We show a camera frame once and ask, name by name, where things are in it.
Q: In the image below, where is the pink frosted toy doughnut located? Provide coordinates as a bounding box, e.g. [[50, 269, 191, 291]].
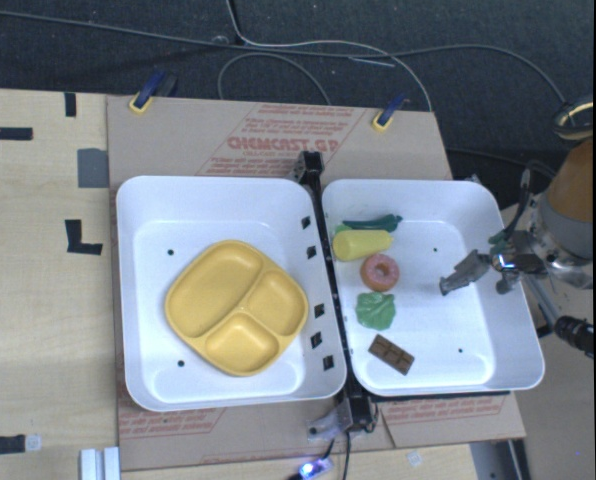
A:
[[359, 252, 401, 293]]

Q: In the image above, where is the black block with thin wires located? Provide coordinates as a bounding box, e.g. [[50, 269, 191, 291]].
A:
[[286, 150, 326, 186], [305, 396, 380, 442]]

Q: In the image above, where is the brown cardboard board, red print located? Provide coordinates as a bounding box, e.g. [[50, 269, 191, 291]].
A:
[[105, 95, 528, 472]]

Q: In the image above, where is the white plastic tray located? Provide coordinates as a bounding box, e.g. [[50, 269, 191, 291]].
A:
[[321, 178, 547, 398], [115, 175, 349, 413]]

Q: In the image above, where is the yellow toy corn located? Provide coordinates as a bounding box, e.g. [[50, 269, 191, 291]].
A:
[[331, 223, 395, 263]]

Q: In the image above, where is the green toy lettuce leaf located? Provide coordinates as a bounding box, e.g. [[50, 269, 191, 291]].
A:
[[354, 291, 397, 331]]

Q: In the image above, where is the thin black rod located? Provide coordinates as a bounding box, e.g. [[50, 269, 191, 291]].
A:
[[307, 166, 362, 405]]

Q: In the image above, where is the black cylinder on white bracket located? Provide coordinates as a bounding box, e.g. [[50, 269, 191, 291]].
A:
[[525, 267, 594, 361]]

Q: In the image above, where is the yellow divided plate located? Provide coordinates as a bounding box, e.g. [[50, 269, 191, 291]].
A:
[[163, 239, 311, 378]]

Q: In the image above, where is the dark green toy bean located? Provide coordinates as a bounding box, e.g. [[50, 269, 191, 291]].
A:
[[341, 213, 405, 234]]

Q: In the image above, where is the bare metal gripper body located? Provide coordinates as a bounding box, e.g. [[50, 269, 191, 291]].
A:
[[490, 229, 594, 290]]

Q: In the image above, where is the brown toy chocolate bar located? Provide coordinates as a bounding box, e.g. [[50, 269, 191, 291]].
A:
[[367, 333, 416, 377]]

